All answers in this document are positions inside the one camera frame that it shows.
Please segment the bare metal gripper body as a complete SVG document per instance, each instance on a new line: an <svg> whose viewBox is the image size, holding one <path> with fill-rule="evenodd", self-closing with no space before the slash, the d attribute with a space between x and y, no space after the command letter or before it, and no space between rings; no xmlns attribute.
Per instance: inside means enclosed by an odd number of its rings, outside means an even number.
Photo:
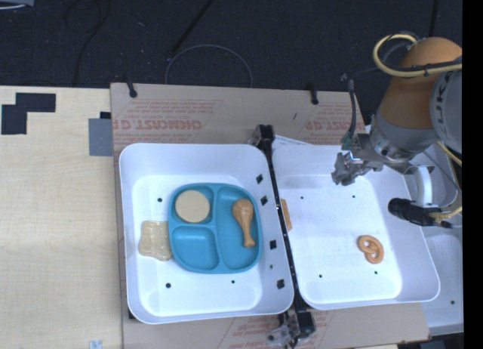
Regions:
<svg viewBox="0 0 483 349"><path fill-rule="evenodd" d="M363 172L381 171L384 167L406 172L410 154L388 142L381 134L356 134L349 148L349 161Z"/></svg>

